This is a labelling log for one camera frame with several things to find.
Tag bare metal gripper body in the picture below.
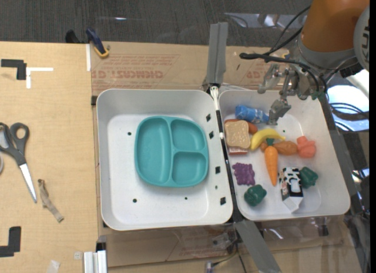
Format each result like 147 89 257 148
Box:
289 66 327 100

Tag yellow banana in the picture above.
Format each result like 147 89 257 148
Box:
250 128 286 151

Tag blue bottle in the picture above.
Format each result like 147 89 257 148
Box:
234 104 270 124

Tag brown toy croissant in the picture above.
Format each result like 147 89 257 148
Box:
260 140 299 156

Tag pink toy food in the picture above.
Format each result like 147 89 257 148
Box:
296 136 317 159

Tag tan bread slice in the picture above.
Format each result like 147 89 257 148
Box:
224 119 251 150

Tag orange carrot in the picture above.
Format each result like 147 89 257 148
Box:
264 138 279 187

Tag red toy food slice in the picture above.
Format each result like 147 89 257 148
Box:
227 144 249 156

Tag thin black and white rod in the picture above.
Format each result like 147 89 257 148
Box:
209 85 236 223

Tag purple grapes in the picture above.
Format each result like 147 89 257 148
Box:
231 162 256 187

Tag cow print milk carton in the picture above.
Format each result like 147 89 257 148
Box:
278 167 305 214

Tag white plastic tray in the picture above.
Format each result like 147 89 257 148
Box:
218 89 351 222
96 88 234 232

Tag brown cardboard board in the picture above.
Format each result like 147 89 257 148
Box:
89 41 345 268

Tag teal divided plate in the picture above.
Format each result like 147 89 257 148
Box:
134 115 210 188

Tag beige crumpled tape strip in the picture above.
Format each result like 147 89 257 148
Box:
37 178 65 224

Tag black cylinder on white bracket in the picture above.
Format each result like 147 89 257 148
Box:
340 62 364 78

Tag grey handled scissors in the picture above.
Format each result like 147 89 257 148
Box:
0 122 38 204

